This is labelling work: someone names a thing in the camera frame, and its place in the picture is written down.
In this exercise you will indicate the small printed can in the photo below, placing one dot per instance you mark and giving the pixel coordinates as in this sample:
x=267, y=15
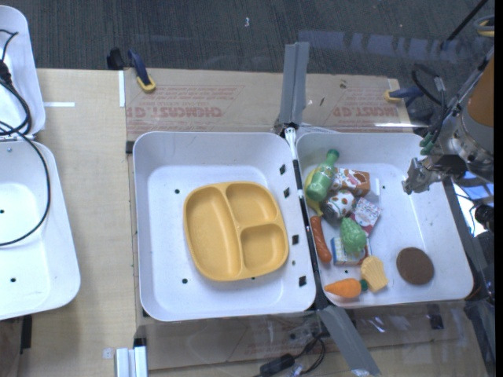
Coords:
x=340, y=204

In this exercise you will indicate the yellow biscuit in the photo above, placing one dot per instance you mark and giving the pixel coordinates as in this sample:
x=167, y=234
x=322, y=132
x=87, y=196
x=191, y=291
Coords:
x=374, y=274

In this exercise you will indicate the orange printed carton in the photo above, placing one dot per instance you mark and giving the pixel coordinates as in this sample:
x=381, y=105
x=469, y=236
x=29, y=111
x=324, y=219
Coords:
x=355, y=181

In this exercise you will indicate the brown cardboard board, red print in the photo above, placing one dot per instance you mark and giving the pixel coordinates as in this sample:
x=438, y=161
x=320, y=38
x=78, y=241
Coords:
x=220, y=104

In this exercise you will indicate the orange carrot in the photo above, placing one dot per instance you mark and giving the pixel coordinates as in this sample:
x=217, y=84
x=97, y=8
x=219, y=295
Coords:
x=344, y=288

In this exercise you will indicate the blue and white carton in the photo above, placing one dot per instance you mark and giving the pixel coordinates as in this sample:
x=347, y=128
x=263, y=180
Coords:
x=340, y=254

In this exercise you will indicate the orange sausage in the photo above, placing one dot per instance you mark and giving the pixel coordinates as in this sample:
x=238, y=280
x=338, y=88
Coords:
x=320, y=238

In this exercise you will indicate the white and red packet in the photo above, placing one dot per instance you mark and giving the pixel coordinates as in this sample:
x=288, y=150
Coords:
x=367, y=214

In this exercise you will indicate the white plastic tray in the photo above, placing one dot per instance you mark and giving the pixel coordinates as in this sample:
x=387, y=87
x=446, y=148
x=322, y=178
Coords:
x=19, y=73
x=165, y=249
x=31, y=249
x=412, y=218

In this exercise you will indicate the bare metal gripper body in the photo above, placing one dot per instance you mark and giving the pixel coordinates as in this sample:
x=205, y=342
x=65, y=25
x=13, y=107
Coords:
x=456, y=164

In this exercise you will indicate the green grapes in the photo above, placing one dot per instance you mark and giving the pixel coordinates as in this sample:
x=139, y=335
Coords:
x=353, y=236

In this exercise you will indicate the green bottle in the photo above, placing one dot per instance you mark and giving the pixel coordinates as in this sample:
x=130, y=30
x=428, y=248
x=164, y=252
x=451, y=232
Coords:
x=320, y=181

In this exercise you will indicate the brown round biscuit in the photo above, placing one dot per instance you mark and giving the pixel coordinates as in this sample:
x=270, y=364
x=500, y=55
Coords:
x=415, y=265

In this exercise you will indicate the black cylinder on white bracket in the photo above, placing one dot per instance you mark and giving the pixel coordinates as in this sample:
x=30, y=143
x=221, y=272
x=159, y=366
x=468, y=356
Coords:
x=484, y=215

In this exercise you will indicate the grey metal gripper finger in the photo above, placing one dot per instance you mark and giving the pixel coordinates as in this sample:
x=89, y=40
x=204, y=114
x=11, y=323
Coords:
x=409, y=183
x=421, y=169

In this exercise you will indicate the yellow divided plate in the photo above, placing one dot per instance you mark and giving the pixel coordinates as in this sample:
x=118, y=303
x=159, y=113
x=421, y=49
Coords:
x=212, y=230

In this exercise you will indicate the yellow banana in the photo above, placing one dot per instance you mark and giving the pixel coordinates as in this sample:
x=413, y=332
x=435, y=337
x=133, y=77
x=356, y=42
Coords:
x=314, y=206

